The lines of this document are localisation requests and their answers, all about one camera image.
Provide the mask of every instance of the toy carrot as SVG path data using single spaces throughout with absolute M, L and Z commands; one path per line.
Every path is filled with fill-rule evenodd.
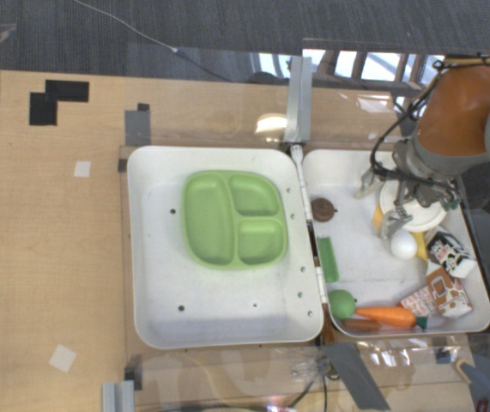
M 400 306 L 371 306 L 356 308 L 355 314 L 401 328 L 412 328 L 418 324 L 426 328 L 426 319 L 417 318 L 412 312 Z

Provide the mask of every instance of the green plate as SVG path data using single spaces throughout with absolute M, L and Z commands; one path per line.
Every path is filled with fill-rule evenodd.
M 187 250 L 207 267 L 249 269 L 275 263 L 287 251 L 281 196 L 264 176 L 193 174 L 184 184 L 181 214 Z

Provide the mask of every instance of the cable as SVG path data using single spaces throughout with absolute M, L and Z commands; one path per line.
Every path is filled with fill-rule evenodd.
M 302 398 L 304 398 L 310 391 L 310 389 L 312 388 L 313 386 L 313 383 L 315 382 L 315 380 L 312 380 L 304 389 L 304 391 L 299 394 L 289 405 L 288 407 L 289 408 L 293 408 L 294 406 L 296 406 L 296 404 L 298 404 Z
M 149 35 L 146 35 L 142 31 L 139 31 L 138 29 L 136 29 L 135 27 L 133 27 L 132 25 L 130 25 L 129 23 L 127 23 L 123 19 L 117 17 L 116 15 L 113 15 L 113 14 L 107 12 L 107 11 L 104 11 L 103 9 L 96 8 L 95 6 L 92 6 L 91 4 L 84 3 L 81 0 L 70 0 L 70 1 L 71 2 L 74 2 L 74 3 L 77 3 L 77 4 L 80 4 L 81 6 L 84 6 L 87 9 L 90 9 L 90 10 L 92 10 L 94 12 L 97 12 L 98 14 L 105 15 L 106 17 L 109 17 L 112 20 L 121 23 L 123 26 L 127 27 L 133 33 L 136 33 L 136 34 L 140 35 L 141 37 L 143 37 L 144 39 L 148 39 L 149 41 L 152 41 L 153 43 L 155 43 L 157 45 L 162 45 L 166 49 L 169 49 L 171 52 L 173 52 L 177 57 L 182 58 L 183 60 L 187 61 L 188 63 L 195 65 L 196 67 L 198 67 L 199 69 L 205 71 L 209 75 L 212 75 L 212 76 L 214 76 L 216 78 L 219 78 L 219 79 L 221 79 L 222 81 L 225 81 L 225 82 L 233 82 L 233 81 L 227 79 L 226 77 L 224 77 L 222 75 L 218 75 L 214 71 L 209 70 L 209 69 L 203 67 L 198 62 L 192 60 L 187 54 L 185 54 L 184 51 L 181 51 L 177 47 L 173 47 L 171 45 L 168 45 L 167 43 L 163 43 L 162 41 L 159 41 L 158 39 L 155 39 L 153 37 L 150 37 Z
M 447 68 L 463 67 L 468 65 L 490 65 L 490 57 L 478 58 L 445 58 L 443 65 Z
M 385 138 L 395 129 L 397 128 L 406 118 L 411 117 L 411 115 L 422 108 L 424 102 L 426 101 L 427 97 L 430 95 L 430 93 L 433 91 L 435 88 L 439 78 L 441 77 L 443 71 L 439 70 L 438 74 L 432 79 L 432 81 L 428 84 L 426 89 L 422 91 L 420 94 L 415 96 L 410 103 L 410 106 L 408 109 L 405 111 L 405 113 L 390 127 L 388 130 L 385 131 L 385 133 L 377 140 L 376 144 L 374 145 L 374 148 L 372 149 L 371 152 L 371 157 L 370 157 L 370 162 L 371 162 L 371 167 L 372 170 L 375 174 L 389 178 L 389 179 L 400 179 L 400 180 L 412 180 L 416 183 L 420 183 L 423 185 L 428 185 L 428 186 L 438 186 L 440 188 L 443 188 L 447 191 L 453 192 L 454 188 L 450 185 L 446 185 L 441 182 L 436 182 L 431 179 L 423 179 L 422 177 L 417 177 L 412 174 L 406 174 L 402 173 L 397 170 L 389 170 L 387 168 L 384 168 L 380 162 L 376 160 L 376 153 L 378 152 L 378 148 L 380 145 L 384 142 Z
M 396 102 L 396 101 L 393 103 L 393 106 L 394 106 L 394 107 L 395 107 L 397 110 L 399 110 L 401 113 L 405 113 L 405 109 L 404 109 L 402 106 L 400 106 L 399 104 L 397 104 L 397 102 Z
M 102 14 L 102 15 L 105 15 L 109 18 L 111 18 L 112 20 L 115 20 L 115 21 L 118 21 L 119 23 L 121 23 L 123 26 L 126 26 L 128 29 L 130 29 L 132 32 L 134 33 L 137 33 L 138 35 L 140 35 L 141 37 L 145 38 L 145 39 L 148 39 L 149 41 L 153 41 L 154 43 L 158 44 L 158 45 L 162 45 L 163 47 L 166 47 L 167 49 L 170 49 L 172 52 L 176 53 L 178 51 L 178 49 L 176 47 L 172 47 L 171 45 L 168 45 L 166 43 L 163 43 L 162 41 L 158 41 L 157 39 L 155 38 L 152 38 L 148 35 L 146 35 L 145 33 L 137 30 L 135 27 L 131 26 L 129 23 L 127 23 L 126 21 L 118 18 L 117 16 L 113 15 L 113 14 L 110 14 L 109 12 L 107 11 L 104 11 L 102 9 L 98 9 L 94 6 L 92 6 L 91 4 L 88 4 L 88 3 L 84 3 L 82 2 L 81 0 L 70 0 L 71 2 L 75 2 L 75 3 L 78 3 L 80 4 L 81 6 L 84 6 L 85 8 L 88 8 L 88 9 L 91 9 L 92 11 L 94 12 L 98 12 L 99 14 Z
M 208 412 L 210 410 L 216 409 L 230 409 L 236 411 L 245 411 L 245 412 L 265 412 L 265 408 L 260 408 L 256 406 L 231 406 L 229 404 L 211 404 L 210 406 L 200 406 L 200 405 L 191 405 L 191 406 L 181 406 L 176 409 L 157 409 L 155 412 Z
M 327 408 L 329 406 L 329 393 L 327 392 L 327 380 L 324 375 L 321 376 L 323 379 L 323 394 L 324 394 L 324 407 L 323 412 L 327 412 Z

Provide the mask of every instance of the green block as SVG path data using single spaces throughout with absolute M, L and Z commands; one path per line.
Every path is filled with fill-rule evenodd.
M 321 261 L 321 267 L 323 267 L 324 280 L 327 283 L 336 282 L 340 278 L 338 274 L 338 267 L 336 266 L 336 259 L 334 257 L 334 251 L 332 249 L 332 241 L 330 238 L 317 238 L 317 247 L 319 252 L 319 260 Z

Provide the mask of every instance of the black square marker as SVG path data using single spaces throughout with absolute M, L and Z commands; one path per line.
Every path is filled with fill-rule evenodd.
M 30 125 L 57 125 L 57 102 L 50 102 L 44 93 L 31 93 L 29 99 Z
M 118 160 L 118 171 L 120 173 L 126 173 L 126 167 L 128 166 L 128 160 L 126 159 L 119 159 Z
M 46 80 L 46 100 L 88 102 L 88 82 Z

